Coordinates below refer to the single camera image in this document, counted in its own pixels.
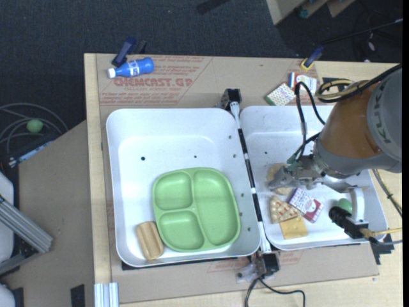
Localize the yellow square cracker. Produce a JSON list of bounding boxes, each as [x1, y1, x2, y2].
[[279, 217, 309, 240]]

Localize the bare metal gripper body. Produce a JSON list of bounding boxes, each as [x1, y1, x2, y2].
[[286, 155, 359, 194]]

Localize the thin black and white rod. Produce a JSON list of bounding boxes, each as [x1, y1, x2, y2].
[[230, 102, 272, 253]]

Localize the blue bottle white cap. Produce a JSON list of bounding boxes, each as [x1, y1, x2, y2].
[[107, 56, 155, 79]]

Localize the colourful patterned small packet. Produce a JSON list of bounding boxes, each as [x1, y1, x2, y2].
[[264, 82, 297, 106]]

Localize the white red blue carton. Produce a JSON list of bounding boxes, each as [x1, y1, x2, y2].
[[288, 72, 318, 94]]

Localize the black cylinder on white bracket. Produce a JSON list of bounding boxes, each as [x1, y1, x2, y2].
[[328, 186, 370, 240]]

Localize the green divided plate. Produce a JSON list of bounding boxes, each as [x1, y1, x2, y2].
[[151, 167, 242, 253]]

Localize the tan toy bread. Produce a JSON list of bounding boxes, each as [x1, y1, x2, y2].
[[135, 221, 166, 261]]

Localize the green round toy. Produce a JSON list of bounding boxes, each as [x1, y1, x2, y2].
[[337, 198, 353, 215]]

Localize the brown cardboard board red print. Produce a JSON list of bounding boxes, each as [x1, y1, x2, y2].
[[95, 54, 381, 304]]

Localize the white plastic tray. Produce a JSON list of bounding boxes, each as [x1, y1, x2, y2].
[[238, 104, 389, 252], [105, 107, 261, 268]]

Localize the tan round biscuit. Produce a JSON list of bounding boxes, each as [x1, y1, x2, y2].
[[266, 162, 293, 196]]

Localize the red and white carton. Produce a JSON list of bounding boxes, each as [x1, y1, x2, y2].
[[288, 187, 325, 224]]

